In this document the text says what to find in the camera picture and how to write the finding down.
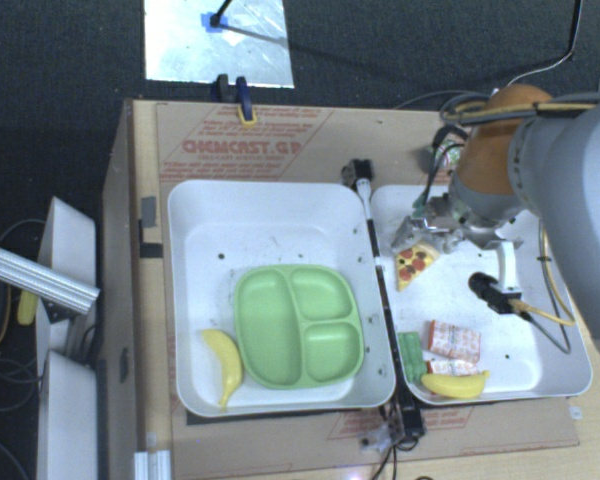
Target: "pepperoni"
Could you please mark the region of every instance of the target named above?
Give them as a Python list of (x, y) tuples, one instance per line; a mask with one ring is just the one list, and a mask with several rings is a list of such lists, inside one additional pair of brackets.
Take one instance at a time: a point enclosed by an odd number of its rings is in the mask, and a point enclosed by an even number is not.
[(416, 268), (416, 270), (424, 270), (427, 266), (425, 262), (420, 259), (413, 260), (412, 265)]

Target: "white tray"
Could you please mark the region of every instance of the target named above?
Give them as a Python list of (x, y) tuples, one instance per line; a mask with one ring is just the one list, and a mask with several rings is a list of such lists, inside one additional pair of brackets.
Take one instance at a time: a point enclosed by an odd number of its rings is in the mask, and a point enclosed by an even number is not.
[[(571, 353), (565, 355), (537, 329), (515, 315), (498, 315), (469, 289), (474, 272), (498, 278), (495, 251), (482, 251), (468, 241), (452, 254), (442, 254), (402, 292), (398, 292), (390, 243), (413, 201), (423, 187), (385, 186), (372, 199), (372, 212), (379, 237), (389, 301), (397, 332), (420, 333), (425, 360), (444, 359), (426, 350), (431, 320), (440, 320), (481, 333), (479, 370), (490, 370), (484, 393), (473, 402), (577, 395), (591, 382), (591, 364), (577, 326), (565, 327)], [(434, 187), (432, 195), (445, 189)], [(500, 235), (509, 240), (522, 238), (516, 250), (518, 283), (526, 302), (552, 312), (538, 253), (538, 220), (523, 212)], [(556, 272), (558, 286), (563, 286)], [(544, 318), (541, 323), (564, 344), (560, 327)], [(467, 403), (432, 395), (418, 384), (409, 383), (421, 400), (435, 405)]]
[[(205, 417), (382, 405), (395, 374), (382, 316), (366, 218), (341, 185), (187, 181), (168, 200), (176, 327), (176, 383), (182, 403)], [(245, 373), (226, 411), (220, 363), (200, 331), (235, 339), (233, 291), (251, 268), (317, 264), (337, 270), (356, 298), (365, 356), (351, 379), (312, 389), (275, 390)]]

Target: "green block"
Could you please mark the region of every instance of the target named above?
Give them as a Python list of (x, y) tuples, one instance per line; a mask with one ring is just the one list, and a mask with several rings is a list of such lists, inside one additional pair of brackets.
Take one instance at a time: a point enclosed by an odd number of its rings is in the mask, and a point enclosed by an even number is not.
[(420, 335), (417, 332), (399, 332), (398, 346), (407, 380), (420, 382), (420, 378), (427, 373), (427, 363), (424, 362), (420, 347)]

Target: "cardboard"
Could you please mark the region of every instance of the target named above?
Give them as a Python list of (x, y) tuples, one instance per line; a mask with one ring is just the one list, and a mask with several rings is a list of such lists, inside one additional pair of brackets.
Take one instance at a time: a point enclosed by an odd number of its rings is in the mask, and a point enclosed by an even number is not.
[[(105, 235), (110, 233), (111, 239), (103, 254), (111, 265), (109, 274), (105, 269), (105, 294), (124, 292), (106, 298), (119, 298), (123, 312), (133, 320), (127, 325), (134, 329), (135, 343), (125, 344), (133, 348), (137, 392), (134, 397), (128, 385), (119, 385), (108, 375), (112, 478), (125, 476), (132, 463), (133, 439), (120, 442), (120, 429), (113, 428), (124, 422), (130, 425), (125, 433), (137, 436), (133, 451), (171, 449), (174, 478), (182, 480), (372, 464), (381, 459), (376, 452), (362, 451), (360, 444), (360, 434), (381, 423), (376, 409), (223, 422), (188, 415), (173, 385), (169, 267), (157, 254), (168, 247), (162, 234), (166, 213), (158, 211), (146, 227), (139, 223), (137, 235), (134, 226), (143, 215), (143, 199), (153, 198), (155, 207), (163, 209), (169, 190), (188, 178), (337, 182), (349, 160), (371, 158), (376, 187), (423, 183), (421, 154), (439, 126), (437, 114), (258, 106), (263, 126), (245, 130), (236, 124), (235, 112), (235, 105), (225, 104), (130, 101), (125, 106), (114, 158), (123, 156), (122, 148), (129, 152), (129, 165), (114, 160), (109, 171), (105, 223), (111, 224), (109, 232), (105, 226)], [(125, 169), (129, 178), (121, 172)], [(116, 226), (128, 227), (123, 232)], [(125, 243), (114, 244), (114, 238)], [(129, 258), (133, 268), (125, 270), (122, 264)], [(109, 302), (105, 310), (120, 313)], [(108, 365), (118, 359), (124, 345), (115, 343), (120, 338), (112, 335), (120, 332), (114, 327), (122, 323), (112, 319), (105, 330), (103, 358)], [(127, 402), (137, 410), (122, 407)], [(134, 414), (137, 420), (131, 421)], [(427, 409), (424, 417), (427, 435), (400, 460), (578, 444), (563, 398)]]

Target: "black floor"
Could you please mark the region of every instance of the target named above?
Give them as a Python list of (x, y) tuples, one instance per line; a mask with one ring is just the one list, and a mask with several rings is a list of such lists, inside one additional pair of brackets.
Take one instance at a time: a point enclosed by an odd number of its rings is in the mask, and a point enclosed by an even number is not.
[[(296, 88), (256, 102), (393, 107), (435, 90), (490, 91), (558, 59), (574, 0), (284, 0)], [(595, 91), (600, 0), (584, 0), (573, 58), (525, 79), (555, 95)], [(144, 78), (143, 0), (0, 0), (0, 233), (44, 218), (56, 195), (97, 218), (125, 97), (208, 100), (196, 84)], [(431, 100), (419, 108), (435, 108)], [(35, 255), (34, 227), (9, 244)], [(33, 357), (11, 326), (5, 357)], [(15, 397), (0, 384), (0, 399)], [(0, 441), (35, 473), (37, 402), (0, 414)], [(0, 478), (15, 478), (0, 452)]]

